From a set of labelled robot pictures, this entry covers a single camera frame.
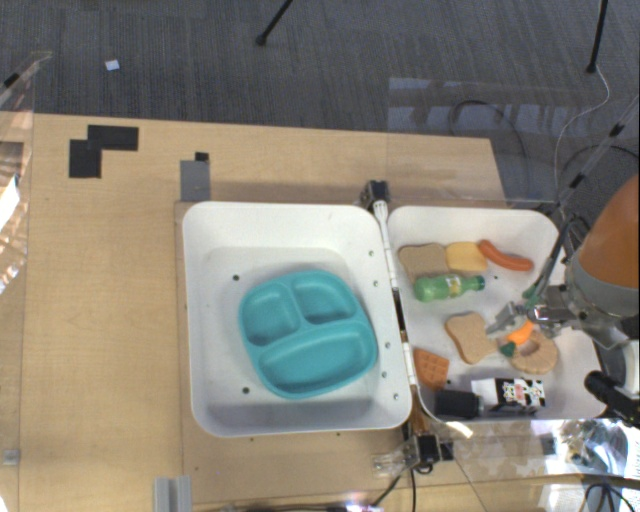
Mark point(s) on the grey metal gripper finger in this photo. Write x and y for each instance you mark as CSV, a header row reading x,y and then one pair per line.
x,y
498,327
511,311

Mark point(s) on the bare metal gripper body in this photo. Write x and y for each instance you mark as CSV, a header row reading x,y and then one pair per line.
x,y
552,310

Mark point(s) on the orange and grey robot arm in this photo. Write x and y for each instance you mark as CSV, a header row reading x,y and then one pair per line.
x,y
615,235

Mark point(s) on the orange carrot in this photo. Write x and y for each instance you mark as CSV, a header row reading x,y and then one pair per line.
x,y
522,334

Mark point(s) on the brown bread slice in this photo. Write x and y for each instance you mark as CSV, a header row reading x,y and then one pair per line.
x,y
470,337
422,257

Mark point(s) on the tan doughnut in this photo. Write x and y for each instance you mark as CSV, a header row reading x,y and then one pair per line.
x,y
545,357

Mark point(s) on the orange sausage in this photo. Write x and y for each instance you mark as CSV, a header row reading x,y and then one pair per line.
x,y
505,257

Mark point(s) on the black and white milk carton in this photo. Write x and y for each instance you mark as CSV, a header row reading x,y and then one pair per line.
x,y
515,395

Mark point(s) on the green plastic bottle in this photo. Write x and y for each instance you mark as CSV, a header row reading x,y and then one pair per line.
x,y
440,288

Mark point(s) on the yellow cheese slice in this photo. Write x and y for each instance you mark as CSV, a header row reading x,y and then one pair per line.
x,y
465,256

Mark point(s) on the orange waffle biscuit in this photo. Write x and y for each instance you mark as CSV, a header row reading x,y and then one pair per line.
x,y
430,369

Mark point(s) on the white plastic tray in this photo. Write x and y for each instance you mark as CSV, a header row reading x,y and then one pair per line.
x,y
520,230
210,320

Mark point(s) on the thin black and white rod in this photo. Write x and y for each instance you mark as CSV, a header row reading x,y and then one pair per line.
x,y
389,252

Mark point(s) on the teal divided plate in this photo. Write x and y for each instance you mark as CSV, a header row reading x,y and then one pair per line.
x,y
310,350

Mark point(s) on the black cylinder on white bracket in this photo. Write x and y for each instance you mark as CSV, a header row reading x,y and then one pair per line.
x,y
607,389

